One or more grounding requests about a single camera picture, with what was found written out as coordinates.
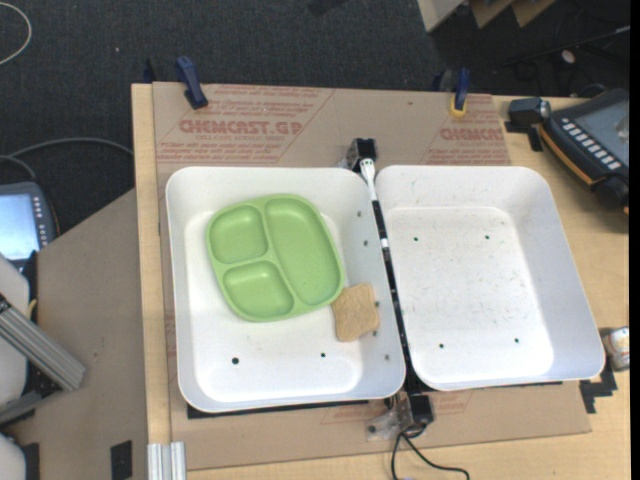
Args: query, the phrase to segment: screen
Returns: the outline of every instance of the screen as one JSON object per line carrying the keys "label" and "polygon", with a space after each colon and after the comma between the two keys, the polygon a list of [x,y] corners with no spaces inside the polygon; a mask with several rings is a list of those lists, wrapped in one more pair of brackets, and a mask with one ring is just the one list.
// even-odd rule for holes
{"label": "screen", "polygon": [[8,260],[23,260],[38,249],[31,197],[0,195],[0,253]]}
{"label": "screen", "polygon": [[619,103],[577,118],[576,124],[629,167],[629,103]]}

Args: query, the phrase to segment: black floor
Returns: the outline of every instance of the black floor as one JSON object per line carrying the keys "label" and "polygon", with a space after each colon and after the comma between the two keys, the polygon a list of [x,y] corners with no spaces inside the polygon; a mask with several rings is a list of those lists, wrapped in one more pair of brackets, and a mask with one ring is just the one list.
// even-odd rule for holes
{"label": "black floor", "polygon": [[[62,138],[95,137],[131,147],[130,86],[152,59],[174,80],[188,55],[203,82],[430,90],[444,70],[470,70],[471,91],[589,96],[629,89],[629,33],[574,50],[572,67],[542,56],[629,24],[631,0],[558,0],[528,26],[510,10],[478,29],[468,7],[427,33],[416,0],[348,0],[313,12],[317,0],[0,0],[33,25],[31,43],[0,65],[0,155]],[[0,62],[26,25],[0,6]],[[64,232],[133,187],[124,152],[72,143],[19,156],[50,194]],[[0,183],[28,179],[0,162]]]}

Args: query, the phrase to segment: green divided tray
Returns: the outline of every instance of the green divided tray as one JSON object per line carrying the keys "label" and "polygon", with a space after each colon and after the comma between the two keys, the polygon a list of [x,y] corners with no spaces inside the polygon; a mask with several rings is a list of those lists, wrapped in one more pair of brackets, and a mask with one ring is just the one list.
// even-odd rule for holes
{"label": "green divided tray", "polygon": [[255,322],[291,318],[333,302],[344,269],[331,234],[308,200],[278,194],[217,212],[209,257],[231,308]]}

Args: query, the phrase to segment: tan square object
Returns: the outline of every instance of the tan square object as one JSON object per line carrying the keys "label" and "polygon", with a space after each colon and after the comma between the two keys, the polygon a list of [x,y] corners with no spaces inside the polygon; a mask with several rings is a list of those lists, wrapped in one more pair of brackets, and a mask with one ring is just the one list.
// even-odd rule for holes
{"label": "tan square object", "polygon": [[373,287],[360,283],[345,288],[331,304],[340,341],[354,341],[380,325]]}

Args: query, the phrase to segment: device with buttons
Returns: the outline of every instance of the device with buttons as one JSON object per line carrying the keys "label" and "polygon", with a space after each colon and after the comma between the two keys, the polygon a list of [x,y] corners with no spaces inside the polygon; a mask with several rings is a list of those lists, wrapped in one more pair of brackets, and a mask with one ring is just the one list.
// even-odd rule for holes
{"label": "device with buttons", "polygon": [[544,143],[608,206],[629,214],[629,93],[611,89],[551,112]]}
{"label": "device with buttons", "polygon": [[57,234],[53,212],[37,183],[0,185],[0,254],[22,268]]}

